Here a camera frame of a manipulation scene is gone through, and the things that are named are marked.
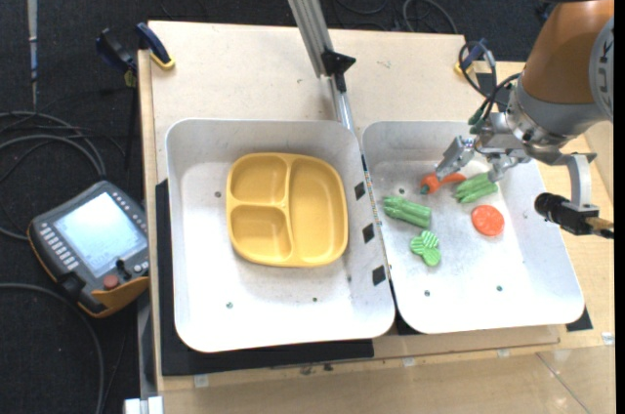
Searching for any orange round slice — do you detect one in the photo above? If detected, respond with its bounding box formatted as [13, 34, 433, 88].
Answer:
[471, 204, 506, 237]

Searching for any pale wood board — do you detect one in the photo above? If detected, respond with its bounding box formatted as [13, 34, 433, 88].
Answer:
[146, 20, 563, 393]

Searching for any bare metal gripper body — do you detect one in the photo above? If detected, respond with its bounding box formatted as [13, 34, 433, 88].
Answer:
[474, 110, 577, 166]

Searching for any thin black and white rod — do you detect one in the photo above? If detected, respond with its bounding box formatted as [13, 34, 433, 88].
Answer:
[331, 77, 393, 287]

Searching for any white plastic tray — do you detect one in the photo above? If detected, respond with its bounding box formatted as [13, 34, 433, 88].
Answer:
[361, 120, 586, 335]
[164, 117, 396, 353]

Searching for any green ribbed broccoli piece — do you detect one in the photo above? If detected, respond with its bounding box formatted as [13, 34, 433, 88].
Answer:
[408, 229, 442, 268]

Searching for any black cylinder on white bracket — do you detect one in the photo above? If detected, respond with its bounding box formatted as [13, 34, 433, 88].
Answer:
[533, 151, 602, 236]

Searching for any yellow divided plate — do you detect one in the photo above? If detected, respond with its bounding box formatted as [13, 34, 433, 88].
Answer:
[225, 151, 350, 269]

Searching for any orange carrot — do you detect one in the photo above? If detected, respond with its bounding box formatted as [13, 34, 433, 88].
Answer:
[419, 171, 468, 196]

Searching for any green asparagus bundle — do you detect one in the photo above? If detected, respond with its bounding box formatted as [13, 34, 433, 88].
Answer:
[382, 195, 433, 229]
[453, 172, 500, 204]

